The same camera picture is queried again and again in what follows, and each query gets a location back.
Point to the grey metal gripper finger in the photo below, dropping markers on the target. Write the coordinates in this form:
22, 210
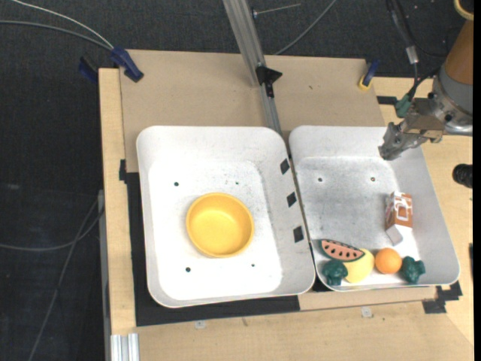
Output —
389, 143
410, 140

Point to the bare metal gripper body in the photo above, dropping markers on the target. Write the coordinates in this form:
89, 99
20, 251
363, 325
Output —
426, 120

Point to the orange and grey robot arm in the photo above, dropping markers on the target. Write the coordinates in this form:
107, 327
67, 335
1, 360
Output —
460, 58

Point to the orange and white carton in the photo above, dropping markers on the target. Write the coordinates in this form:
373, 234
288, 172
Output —
400, 214

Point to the white plastic tray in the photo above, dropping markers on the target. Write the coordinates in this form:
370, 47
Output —
345, 201
210, 156

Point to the orange fruit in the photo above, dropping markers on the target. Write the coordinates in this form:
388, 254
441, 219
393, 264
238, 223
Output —
388, 260

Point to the red watermelon slice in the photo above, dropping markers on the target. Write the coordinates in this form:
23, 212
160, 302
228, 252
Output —
340, 250

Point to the green broccoli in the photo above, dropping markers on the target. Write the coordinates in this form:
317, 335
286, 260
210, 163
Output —
334, 272
412, 269

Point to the yellow lemon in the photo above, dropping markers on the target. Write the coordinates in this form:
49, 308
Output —
360, 269

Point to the yellow bowl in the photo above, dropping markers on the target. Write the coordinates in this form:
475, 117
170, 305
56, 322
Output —
221, 225

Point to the brown cardboard board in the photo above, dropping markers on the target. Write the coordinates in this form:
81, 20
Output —
195, 92

